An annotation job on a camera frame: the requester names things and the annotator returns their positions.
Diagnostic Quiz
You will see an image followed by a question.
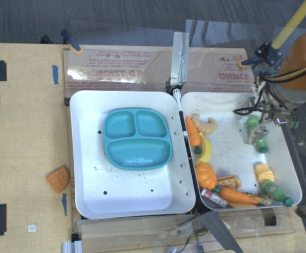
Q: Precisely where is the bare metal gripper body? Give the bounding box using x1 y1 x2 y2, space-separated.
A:
259 101 294 126

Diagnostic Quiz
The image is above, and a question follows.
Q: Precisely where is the green bottle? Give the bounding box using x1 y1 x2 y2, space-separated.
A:
260 179 294 208
245 115 269 154

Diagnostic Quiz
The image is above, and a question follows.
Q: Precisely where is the white plastic tray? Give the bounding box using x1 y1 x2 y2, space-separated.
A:
69 90 196 220
180 91 303 212

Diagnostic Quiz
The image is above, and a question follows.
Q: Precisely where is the yellow corn cob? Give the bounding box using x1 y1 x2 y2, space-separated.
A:
253 162 275 184

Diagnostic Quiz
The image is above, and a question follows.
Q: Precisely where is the yellow banana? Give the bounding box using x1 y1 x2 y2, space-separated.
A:
193 131 213 167

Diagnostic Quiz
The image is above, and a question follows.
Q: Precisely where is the beige croissant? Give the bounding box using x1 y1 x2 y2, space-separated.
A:
190 113 218 135

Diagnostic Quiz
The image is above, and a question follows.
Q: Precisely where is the orange carrot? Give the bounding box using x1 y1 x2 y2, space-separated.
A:
185 115 203 155
212 186 260 206

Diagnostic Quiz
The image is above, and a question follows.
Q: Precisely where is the orange pumpkin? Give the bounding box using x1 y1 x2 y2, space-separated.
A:
194 162 218 191

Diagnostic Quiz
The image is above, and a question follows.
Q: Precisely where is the thin black and white rod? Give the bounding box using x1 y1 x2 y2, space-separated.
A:
172 88 204 213

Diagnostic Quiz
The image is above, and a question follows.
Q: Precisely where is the red and white packet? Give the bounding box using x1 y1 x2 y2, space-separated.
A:
200 188 229 209

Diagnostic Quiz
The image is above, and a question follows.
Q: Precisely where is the blue divided plate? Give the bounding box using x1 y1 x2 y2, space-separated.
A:
102 107 173 171

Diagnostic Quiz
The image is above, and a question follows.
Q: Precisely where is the brown cardboard board, red print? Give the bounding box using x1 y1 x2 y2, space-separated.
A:
63 45 296 237

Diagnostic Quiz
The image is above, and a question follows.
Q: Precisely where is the orange waffle biscuit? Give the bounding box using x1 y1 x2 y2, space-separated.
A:
46 165 71 194

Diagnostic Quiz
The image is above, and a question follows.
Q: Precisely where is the black block with thin wires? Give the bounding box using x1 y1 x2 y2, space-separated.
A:
165 80 183 93

